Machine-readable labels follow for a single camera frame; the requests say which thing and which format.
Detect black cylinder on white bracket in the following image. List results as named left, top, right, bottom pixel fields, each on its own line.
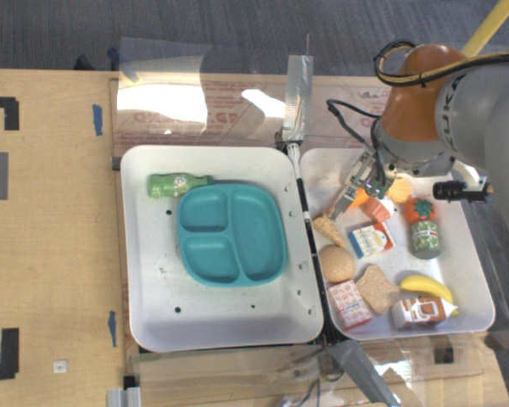
left=432, top=161, right=494, bottom=205

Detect white blue red carton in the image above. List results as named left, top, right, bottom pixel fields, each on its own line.
left=348, top=221, right=396, bottom=259

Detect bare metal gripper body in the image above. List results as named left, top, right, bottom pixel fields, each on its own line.
left=344, top=149, right=399, bottom=199

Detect yellow banana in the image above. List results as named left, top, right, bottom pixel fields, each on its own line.
left=399, top=274, right=460, bottom=316

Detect brown cardboard board red print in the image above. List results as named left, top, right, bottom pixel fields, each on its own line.
left=109, top=72, right=509, bottom=400

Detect tan ice cream cone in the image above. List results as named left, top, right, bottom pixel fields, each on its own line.
left=312, top=213, right=348, bottom=248

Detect blue divided plate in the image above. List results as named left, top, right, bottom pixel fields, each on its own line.
left=176, top=183, right=288, bottom=288

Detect pink and white carton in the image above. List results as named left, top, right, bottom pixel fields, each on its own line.
left=327, top=279, right=373, bottom=332

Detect brown bread slice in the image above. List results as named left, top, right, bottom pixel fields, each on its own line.
left=355, top=265, right=402, bottom=315

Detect orange carrot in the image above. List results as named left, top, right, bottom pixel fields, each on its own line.
left=347, top=187, right=372, bottom=211

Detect red tomato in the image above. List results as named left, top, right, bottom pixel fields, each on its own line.
left=404, top=197, right=437, bottom=225

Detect green plastic bottle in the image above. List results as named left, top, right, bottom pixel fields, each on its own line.
left=147, top=173, right=215, bottom=199

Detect white plastic tray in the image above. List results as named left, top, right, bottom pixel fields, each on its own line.
left=299, top=147, right=496, bottom=342
left=120, top=144, right=325, bottom=354

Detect pink box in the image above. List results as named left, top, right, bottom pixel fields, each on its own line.
left=362, top=196, right=395, bottom=224

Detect round tan bread bun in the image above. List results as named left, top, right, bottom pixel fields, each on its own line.
left=319, top=244, right=356, bottom=284

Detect brown and white carton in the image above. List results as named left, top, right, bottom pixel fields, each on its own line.
left=390, top=297, right=459, bottom=330

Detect green printed can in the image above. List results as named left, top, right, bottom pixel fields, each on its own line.
left=410, top=220, right=442, bottom=260

